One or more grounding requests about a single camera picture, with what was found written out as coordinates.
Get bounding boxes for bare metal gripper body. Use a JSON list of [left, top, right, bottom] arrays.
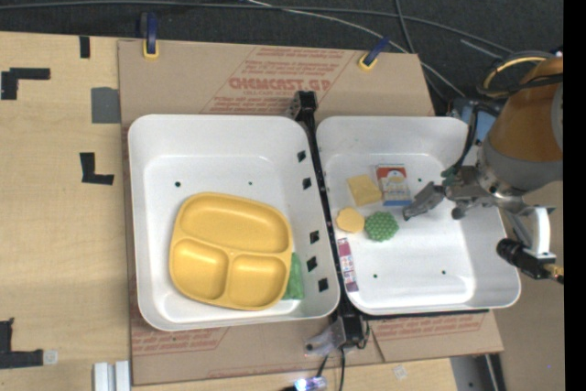
[[444, 165, 528, 216]]

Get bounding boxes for red and white carton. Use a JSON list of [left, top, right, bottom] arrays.
[[374, 163, 413, 208]]

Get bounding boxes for green round dotted toy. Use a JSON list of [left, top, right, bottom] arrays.
[[364, 210, 400, 243]]

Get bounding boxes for white plastic tray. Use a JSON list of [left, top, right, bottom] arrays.
[[315, 114, 523, 317], [127, 114, 342, 332]]

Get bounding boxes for yellow cheese block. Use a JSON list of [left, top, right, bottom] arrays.
[[346, 173, 384, 208]]

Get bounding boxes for yellow hexagonal biscuit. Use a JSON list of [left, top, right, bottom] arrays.
[[335, 206, 366, 234]]

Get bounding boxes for thin black rod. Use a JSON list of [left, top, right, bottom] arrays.
[[301, 113, 356, 320]]

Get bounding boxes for pink and white packet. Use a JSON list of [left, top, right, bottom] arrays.
[[336, 236, 361, 293]]

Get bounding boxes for green toy vegetable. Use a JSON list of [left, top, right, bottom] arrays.
[[280, 251, 306, 301]]

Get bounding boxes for yellow divided plate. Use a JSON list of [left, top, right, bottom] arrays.
[[168, 191, 295, 312]]

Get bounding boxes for brown cardboard board, red print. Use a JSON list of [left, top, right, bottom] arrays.
[[116, 39, 505, 386]]

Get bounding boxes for black cylinder on white bracket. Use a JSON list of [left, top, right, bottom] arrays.
[[496, 205, 558, 281]]

